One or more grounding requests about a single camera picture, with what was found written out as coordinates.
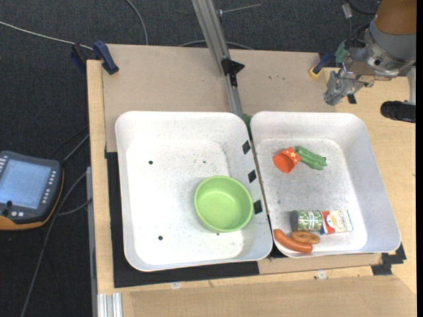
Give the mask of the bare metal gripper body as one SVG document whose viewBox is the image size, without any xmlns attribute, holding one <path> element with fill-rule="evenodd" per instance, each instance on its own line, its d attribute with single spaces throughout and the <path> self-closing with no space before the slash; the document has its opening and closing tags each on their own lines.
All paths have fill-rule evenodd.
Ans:
<svg viewBox="0 0 423 317">
<path fill-rule="evenodd" d="M 342 78 L 351 83 L 371 86 L 404 75 L 415 59 L 399 59 L 376 43 L 350 47 L 342 62 Z"/>
</svg>

